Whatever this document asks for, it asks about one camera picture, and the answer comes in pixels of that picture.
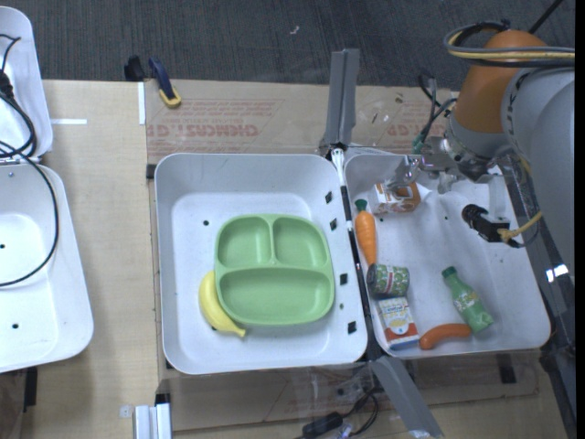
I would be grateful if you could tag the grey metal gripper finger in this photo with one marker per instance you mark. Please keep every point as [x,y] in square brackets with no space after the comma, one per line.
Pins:
[447,182]
[406,173]

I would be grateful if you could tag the black cylinder on white bracket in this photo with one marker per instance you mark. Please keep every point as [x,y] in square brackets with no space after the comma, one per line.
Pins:
[484,224]

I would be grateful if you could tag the green bottle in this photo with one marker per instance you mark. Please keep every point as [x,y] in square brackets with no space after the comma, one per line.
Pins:
[468,302]

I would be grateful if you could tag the green can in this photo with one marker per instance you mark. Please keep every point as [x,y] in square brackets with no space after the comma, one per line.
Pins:
[388,280]

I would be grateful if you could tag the orange carrot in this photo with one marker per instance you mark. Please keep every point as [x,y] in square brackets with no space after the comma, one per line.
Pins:
[366,236]

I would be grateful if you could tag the white plastic tray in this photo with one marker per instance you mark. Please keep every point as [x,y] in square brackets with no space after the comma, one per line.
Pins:
[457,245]
[192,263]

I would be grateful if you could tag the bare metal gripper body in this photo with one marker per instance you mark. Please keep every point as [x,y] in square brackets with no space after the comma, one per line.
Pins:
[450,160]

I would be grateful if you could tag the green divided plate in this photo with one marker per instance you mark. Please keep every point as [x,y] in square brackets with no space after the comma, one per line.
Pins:
[274,286]

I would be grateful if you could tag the orange sausage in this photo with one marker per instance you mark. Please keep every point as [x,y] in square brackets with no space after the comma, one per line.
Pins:
[443,335]

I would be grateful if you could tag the yellow banana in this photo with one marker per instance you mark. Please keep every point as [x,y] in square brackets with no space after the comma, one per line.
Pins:
[211,307]

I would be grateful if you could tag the orange and white carton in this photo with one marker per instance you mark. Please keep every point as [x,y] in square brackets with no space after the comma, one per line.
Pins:
[402,203]

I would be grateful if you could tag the brown cardboard board red print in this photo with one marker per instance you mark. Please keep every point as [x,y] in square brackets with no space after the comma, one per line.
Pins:
[256,121]

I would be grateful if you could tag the white and orange box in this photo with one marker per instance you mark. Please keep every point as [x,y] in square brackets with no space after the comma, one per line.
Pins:
[397,323]

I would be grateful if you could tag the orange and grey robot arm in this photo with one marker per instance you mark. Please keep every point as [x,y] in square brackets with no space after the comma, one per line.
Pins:
[539,121]

